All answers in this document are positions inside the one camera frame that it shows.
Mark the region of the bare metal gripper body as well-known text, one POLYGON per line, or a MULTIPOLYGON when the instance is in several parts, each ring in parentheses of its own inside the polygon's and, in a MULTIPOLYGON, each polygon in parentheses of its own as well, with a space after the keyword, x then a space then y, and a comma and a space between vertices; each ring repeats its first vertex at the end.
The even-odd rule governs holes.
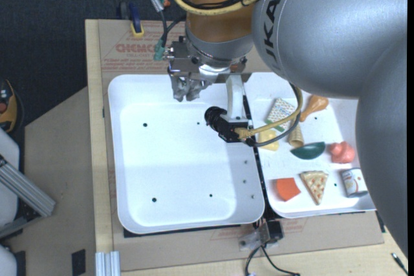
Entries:
POLYGON ((221 74, 229 74, 232 59, 214 57, 199 50, 184 36, 172 42, 166 56, 168 72, 172 76, 215 83, 221 74))

